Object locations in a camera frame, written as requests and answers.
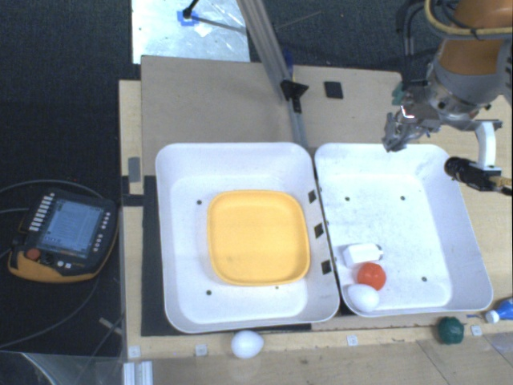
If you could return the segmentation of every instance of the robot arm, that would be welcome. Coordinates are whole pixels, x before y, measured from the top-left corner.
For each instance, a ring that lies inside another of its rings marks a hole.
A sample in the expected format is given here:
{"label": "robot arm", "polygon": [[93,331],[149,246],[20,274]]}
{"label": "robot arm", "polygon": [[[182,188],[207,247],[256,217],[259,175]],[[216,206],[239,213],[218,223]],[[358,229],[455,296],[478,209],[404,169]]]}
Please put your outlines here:
{"label": "robot arm", "polygon": [[[496,176],[497,169],[492,172],[489,166],[495,163],[494,131],[502,122],[475,117],[500,94],[511,104],[513,0],[460,0],[451,18],[454,26],[436,19],[436,4],[438,0],[426,0],[424,10],[435,33],[444,39],[426,80],[408,87],[399,111],[388,114],[383,145],[387,151],[399,151],[411,140],[438,132],[442,125],[473,131],[480,155],[472,164],[484,172],[483,184],[489,185],[475,188],[493,189],[488,178]],[[449,165],[446,171],[457,178],[454,161]]]}

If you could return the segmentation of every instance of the blue tape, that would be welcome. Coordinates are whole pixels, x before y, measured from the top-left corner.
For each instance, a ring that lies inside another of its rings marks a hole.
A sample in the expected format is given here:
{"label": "blue tape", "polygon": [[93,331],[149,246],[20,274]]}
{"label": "blue tape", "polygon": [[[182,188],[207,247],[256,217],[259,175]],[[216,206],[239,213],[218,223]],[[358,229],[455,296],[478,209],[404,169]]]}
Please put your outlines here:
{"label": "blue tape", "polygon": [[200,20],[195,20],[194,18],[198,17],[198,14],[193,11],[191,13],[191,17],[190,18],[184,18],[184,13],[182,11],[177,11],[176,12],[176,17],[178,18],[178,21],[180,22],[180,24],[182,26],[195,26],[196,24],[199,24],[200,23]]}
{"label": "blue tape", "polygon": [[292,53],[287,47],[283,49],[283,57],[285,59],[285,64],[287,65],[287,71],[290,74],[290,78],[292,78],[294,76],[294,60]]}

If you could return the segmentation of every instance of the white egg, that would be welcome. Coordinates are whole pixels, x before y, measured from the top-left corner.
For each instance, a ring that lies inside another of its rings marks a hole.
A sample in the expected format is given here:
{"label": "white egg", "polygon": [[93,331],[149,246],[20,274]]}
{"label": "white egg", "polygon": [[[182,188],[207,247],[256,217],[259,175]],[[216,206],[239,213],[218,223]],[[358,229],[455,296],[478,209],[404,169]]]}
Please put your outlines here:
{"label": "white egg", "polygon": [[374,311],[379,305],[378,292],[366,284],[348,286],[347,295],[353,305],[362,312]]}
{"label": "white egg", "polygon": [[252,330],[242,330],[232,338],[232,351],[237,358],[252,358],[258,355],[263,347],[264,339]]}

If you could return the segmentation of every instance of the yellow square plate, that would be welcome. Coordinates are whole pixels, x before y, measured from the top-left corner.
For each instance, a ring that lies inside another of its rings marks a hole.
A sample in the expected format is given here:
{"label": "yellow square plate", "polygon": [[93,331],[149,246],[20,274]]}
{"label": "yellow square plate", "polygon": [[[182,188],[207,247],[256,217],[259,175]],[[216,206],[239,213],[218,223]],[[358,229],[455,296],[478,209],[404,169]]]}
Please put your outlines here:
{"label": "yellow square plate", "polygon": [[285,192],[218,194],[208,206],[208,250],[217,275],[238,286],[295,282],[310,266],[303,210]]}

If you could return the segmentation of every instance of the orange ball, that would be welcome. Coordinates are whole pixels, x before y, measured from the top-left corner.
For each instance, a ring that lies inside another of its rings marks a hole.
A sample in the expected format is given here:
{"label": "orange ball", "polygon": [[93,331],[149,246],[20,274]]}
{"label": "orange ball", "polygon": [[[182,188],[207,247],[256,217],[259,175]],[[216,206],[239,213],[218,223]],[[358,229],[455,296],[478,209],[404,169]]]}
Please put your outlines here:
{"label": "orange ball", "polygon": [[357,281],[358,284],[366,284],[380,290],[385,285],[386,274],[380,265],[366,262],[358,271]]}

